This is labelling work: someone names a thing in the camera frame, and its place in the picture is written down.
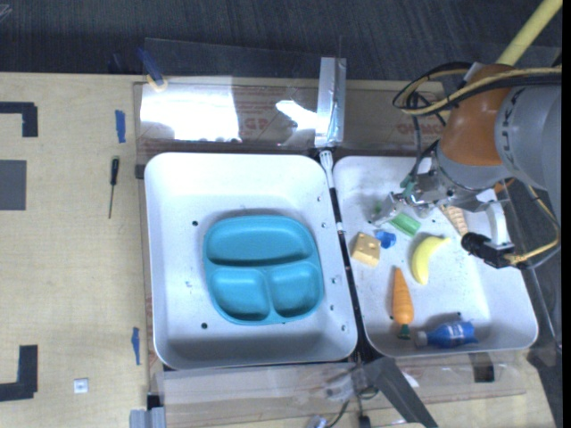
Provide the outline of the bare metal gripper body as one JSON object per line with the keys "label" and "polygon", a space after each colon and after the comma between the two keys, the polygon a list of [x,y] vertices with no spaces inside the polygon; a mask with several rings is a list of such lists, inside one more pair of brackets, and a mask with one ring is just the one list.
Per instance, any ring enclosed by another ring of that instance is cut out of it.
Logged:
{"label": "bare metal gripper body", "polygon": [[453,183],[438,169],[416,175],[409,173],[402,181],[402,200],[420,209],[453,206],[475,212],[483,204],[477,198],[481,192]]}

